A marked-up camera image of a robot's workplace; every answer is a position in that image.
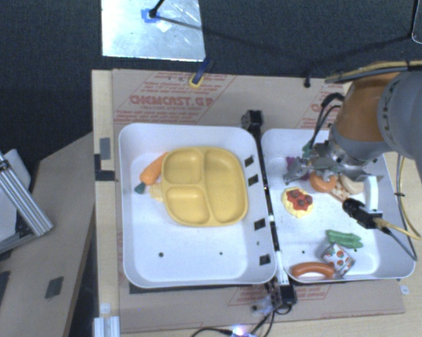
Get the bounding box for orange carrot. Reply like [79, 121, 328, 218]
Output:
[133, 151, 170, 194]

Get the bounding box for black cylinder on white bracket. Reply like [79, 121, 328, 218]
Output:
[342, 175, 385, 230]

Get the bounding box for purple grapes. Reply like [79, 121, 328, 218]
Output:
[285, 155, 312, 183]

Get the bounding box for orange doughnut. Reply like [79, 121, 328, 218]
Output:
[309, 171, 338, 194]

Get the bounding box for green pea pods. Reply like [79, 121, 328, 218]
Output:
[325, 229, 364, 251]

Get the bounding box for brown cardboard board red print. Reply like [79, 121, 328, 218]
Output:
[110, 68, 407, 333]

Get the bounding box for thin black and white rod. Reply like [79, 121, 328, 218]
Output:
[249, 124, 289, 288]

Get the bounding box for orange sausage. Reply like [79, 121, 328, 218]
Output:
[290, 261, 336, 282]

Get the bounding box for beige bread roll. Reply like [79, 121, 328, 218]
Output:
[338, 173, 366, 194]

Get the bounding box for pale yellow biscuit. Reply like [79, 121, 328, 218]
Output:
[148, 183, 166, 204]

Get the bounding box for yellow divided plate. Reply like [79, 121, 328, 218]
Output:
[160, 146, 250, 228]

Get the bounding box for white can with tomato print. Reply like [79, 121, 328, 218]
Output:
[320, 242, 357, 277]

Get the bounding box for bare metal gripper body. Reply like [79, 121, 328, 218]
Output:
[308, 141, 374, 182]

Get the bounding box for yellow spaghetti with meatballs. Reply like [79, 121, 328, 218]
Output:
[280, 186, 315, 220]

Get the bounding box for white plastic tray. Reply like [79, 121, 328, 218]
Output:
[118, 122, 279, 289]
[261, 128, 416, 284]

